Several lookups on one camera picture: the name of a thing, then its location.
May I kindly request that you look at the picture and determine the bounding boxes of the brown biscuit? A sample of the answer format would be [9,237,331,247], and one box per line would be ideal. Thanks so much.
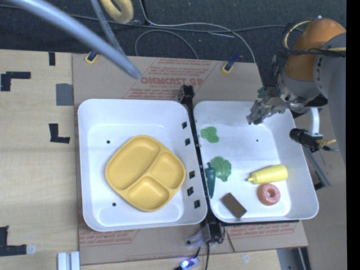
[219,192,248,219]

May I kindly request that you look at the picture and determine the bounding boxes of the black cylinder on white bracket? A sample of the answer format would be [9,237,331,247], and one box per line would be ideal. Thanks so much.
[289,107,324,151]

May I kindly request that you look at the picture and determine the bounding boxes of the green lettuce leaf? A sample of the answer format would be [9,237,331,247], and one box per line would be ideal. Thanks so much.
[210,156,232,182]

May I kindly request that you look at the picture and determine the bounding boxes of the black block with thin wires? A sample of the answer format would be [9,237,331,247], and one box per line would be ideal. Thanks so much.
[184,221,226,249]
[173,84,196,104]

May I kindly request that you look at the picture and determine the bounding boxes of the dark green pepper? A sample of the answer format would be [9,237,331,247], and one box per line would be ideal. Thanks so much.
[204,162,217,200]

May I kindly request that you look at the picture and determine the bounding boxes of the yellow squeeze bottle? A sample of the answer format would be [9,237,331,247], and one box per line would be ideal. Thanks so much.
[247,164,289,185]

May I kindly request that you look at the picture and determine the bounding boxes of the white plastic tray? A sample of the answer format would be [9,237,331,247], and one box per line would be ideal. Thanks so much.
[77,98,209,232]
[193,100,320,223]

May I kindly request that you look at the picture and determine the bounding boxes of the brown cardboard board red print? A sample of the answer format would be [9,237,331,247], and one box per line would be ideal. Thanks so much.
[71,53,309,266]

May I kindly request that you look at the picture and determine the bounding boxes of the yellow divided plate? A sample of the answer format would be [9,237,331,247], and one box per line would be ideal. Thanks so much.
[104,134,187,213]

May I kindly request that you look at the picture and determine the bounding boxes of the orange doughnut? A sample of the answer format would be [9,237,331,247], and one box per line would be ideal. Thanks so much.
[257,183,281,206]

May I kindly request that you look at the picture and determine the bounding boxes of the thin black rod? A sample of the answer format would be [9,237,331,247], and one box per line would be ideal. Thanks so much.
[186,100,217,227]

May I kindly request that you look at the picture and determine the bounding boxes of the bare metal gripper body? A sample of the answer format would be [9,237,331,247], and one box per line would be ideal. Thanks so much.
[262,86,307,114]

